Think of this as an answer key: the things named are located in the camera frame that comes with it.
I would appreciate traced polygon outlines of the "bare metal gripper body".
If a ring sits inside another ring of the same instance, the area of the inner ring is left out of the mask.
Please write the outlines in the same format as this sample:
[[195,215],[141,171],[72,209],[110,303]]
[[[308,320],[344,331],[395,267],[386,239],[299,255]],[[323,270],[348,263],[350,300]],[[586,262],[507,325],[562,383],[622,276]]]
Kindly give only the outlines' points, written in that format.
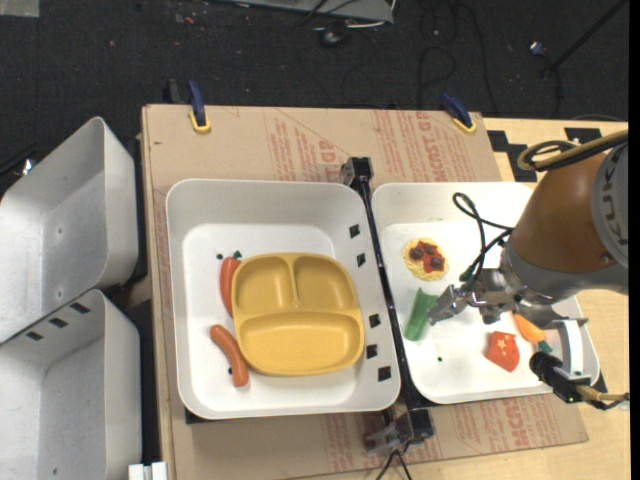
[[479,311],[485,325],[492,325],[500,321],[503,313],[516,309],[521,288],[521,280],[510,272],[482,269],[466,302]]

